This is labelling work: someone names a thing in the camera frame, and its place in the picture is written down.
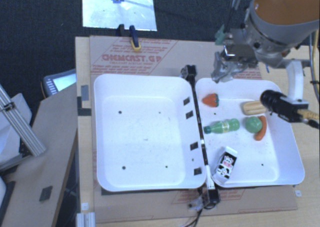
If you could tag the orange toy sausage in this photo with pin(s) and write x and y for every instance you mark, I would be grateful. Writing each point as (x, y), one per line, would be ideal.
(262, 131)

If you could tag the brown cardboard board, red print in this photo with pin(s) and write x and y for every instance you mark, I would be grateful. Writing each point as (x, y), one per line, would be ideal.
(160, 56)

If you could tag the green plastic bottle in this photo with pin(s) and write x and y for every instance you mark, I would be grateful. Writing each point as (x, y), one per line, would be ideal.
(222, 126)

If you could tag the black cylinder on white bracket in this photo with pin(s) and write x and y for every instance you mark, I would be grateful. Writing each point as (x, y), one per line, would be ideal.
(282, 107)

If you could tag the thin black and white rod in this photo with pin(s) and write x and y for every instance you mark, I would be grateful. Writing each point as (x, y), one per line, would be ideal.
(200, 126)

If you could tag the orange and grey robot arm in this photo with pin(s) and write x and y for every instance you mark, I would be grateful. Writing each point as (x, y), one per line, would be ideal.
(282, 3)

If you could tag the white plastic tray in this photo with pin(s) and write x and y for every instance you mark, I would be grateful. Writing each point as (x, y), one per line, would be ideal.
(252, 161)
(145, 133)

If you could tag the tan toy bread bun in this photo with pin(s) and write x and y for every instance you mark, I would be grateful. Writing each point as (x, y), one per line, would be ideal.
(251, 108)

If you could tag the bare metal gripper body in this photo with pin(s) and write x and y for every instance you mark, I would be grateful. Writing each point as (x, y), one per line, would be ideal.
(243, 51)

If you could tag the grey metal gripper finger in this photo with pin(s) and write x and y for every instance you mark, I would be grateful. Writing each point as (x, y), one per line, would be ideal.
(217, 71)
(231, 73)

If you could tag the red toy strawberry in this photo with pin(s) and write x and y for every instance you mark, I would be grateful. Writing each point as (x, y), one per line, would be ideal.
(209, 100)

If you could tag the white milk carton, cow print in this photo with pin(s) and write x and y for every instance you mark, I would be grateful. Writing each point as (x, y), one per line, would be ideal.
(226, 166)

